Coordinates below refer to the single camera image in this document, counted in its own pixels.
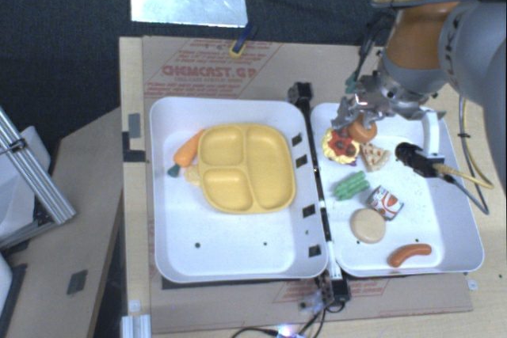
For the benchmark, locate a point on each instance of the white plastic tray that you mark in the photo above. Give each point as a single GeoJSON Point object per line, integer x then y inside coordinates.
{"type": "Point", "coordinates": [435, 225]}
{"type": "Point", "coordinates": [237, 241]}

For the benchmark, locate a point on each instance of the yellow divided plate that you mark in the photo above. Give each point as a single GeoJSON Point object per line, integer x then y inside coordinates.
{"type": "Point", "coordinates": [253, 170]}

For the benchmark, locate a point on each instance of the orange carrot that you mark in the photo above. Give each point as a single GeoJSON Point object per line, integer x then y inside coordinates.
{"type": "Point", "coordinates": [189, 150]}

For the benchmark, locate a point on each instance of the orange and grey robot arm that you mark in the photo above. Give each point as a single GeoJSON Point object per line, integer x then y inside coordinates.
{"type": "Point", "coordinates": [428, 31]}

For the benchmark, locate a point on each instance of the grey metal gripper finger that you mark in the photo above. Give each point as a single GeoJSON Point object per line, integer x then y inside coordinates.
{"type": "Point", "coordinates": [344, 115]}
{"type": "Point", "coordinates": [373, 118]}

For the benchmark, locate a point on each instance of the red and white can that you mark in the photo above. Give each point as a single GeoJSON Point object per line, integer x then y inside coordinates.
{"type": "Point", "coordinates": [385, 203]}

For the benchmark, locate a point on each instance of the yellow spaghetti with red meatballs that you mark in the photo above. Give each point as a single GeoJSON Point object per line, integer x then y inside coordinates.
{"type": "Point", "coordinates": [340, 148]}

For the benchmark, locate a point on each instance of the orange sausage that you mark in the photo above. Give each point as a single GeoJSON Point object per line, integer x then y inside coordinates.
{"type": "Point", "coordinates": [408, 254]}

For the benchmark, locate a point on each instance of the green beans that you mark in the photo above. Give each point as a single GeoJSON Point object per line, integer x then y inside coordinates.
{"type": "Point", "coordinates": [350, 186]}

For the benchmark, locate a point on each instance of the beige round biscuit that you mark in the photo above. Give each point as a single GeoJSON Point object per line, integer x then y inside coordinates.
{"type": "Point", "coordinates": [367, 226]}

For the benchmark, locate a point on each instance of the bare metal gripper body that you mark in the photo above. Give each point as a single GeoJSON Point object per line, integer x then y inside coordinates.
{"type": "Point", "coordinates": [390, 99]}

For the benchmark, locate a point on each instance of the thin black and white rod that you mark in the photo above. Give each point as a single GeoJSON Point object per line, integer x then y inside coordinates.
{"type": "Point", "coordinates": [317, 178]}

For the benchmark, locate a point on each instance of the orange doughnut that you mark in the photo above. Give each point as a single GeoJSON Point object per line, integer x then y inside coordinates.
{"type": "Point", "coordinates": [362, 134]}

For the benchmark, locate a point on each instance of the brown cardboard board red print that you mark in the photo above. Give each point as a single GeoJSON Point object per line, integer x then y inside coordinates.
{"type": "Point", "coordinates": [222, 67]}

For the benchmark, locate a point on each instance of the pizza slice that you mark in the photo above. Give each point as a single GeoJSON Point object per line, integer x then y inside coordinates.
{"type": "Point", "coordinates": [374, 156]}

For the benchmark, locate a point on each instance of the black cylinder on white bracket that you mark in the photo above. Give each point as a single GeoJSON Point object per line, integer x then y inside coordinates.
{"type": "Point", "coordinates": [414, 157]}

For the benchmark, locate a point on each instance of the pale yellow toy food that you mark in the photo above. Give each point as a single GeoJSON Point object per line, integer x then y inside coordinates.
{"type": "Point", "coordinates": [192, 175]}

